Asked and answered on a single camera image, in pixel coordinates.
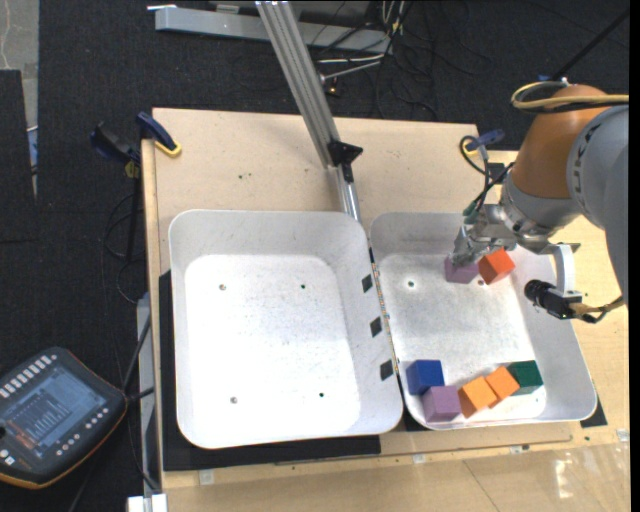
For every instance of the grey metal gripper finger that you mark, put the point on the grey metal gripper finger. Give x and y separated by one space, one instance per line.
459 252
475 256

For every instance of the white plastic tray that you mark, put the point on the white plastic tray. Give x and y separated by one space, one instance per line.
465 335
270 340

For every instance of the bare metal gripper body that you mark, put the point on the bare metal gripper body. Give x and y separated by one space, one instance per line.
500 230

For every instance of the green cube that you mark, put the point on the green cube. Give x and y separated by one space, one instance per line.
527 376

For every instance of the orange cube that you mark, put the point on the orange cube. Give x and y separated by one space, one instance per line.
496 267
503 382
476 396

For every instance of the purple cube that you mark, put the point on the purple cube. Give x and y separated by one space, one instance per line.
462 275
442 404

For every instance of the black cylinder on white bracket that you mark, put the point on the black cylinder on white bracket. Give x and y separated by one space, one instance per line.
555 300

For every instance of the blue cube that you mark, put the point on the blue cube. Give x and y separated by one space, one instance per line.
424 376

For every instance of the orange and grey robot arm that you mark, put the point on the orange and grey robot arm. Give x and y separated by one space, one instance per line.
560 150

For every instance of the pale wood board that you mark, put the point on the pale wood board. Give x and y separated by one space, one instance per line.
260 165

